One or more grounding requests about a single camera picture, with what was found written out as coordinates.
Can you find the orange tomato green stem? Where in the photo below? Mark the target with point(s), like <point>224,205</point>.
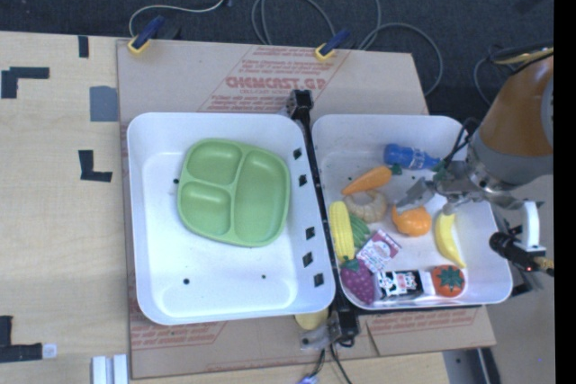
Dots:
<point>448,282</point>

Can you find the black cylinder on white bracket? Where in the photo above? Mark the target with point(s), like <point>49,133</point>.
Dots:
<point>531,225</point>

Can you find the green divided plate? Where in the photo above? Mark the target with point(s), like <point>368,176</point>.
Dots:
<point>252,193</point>

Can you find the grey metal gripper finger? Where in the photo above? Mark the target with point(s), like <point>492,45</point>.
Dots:
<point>449,208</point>
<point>416,192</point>

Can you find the yellow banana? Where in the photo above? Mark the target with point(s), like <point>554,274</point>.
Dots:
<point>446,238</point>

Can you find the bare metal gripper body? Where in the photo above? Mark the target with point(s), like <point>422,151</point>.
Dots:
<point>463,182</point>

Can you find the black and white milk carton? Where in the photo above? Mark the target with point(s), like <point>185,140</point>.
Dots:
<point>400,283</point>

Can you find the brown cardboard board red print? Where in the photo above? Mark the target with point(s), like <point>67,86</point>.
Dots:
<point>180,76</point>

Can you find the yellow corn cob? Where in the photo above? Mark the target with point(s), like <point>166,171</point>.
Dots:
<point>341,231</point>

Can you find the orange carrot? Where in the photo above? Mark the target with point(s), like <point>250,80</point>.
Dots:
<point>371,180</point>

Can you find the orange pumpkin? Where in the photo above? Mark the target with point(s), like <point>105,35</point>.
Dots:
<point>414,222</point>

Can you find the blue bottle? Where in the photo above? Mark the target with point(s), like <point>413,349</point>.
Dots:
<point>402,155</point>

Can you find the green bean pods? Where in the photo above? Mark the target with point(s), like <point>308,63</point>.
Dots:
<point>360,229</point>

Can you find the pink and white carton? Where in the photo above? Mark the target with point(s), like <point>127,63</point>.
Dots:
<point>378,249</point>

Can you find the white plastic tray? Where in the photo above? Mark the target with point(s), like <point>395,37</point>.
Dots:
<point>360,135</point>
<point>225,279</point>

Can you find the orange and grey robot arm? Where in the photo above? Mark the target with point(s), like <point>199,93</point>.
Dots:
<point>517,121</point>

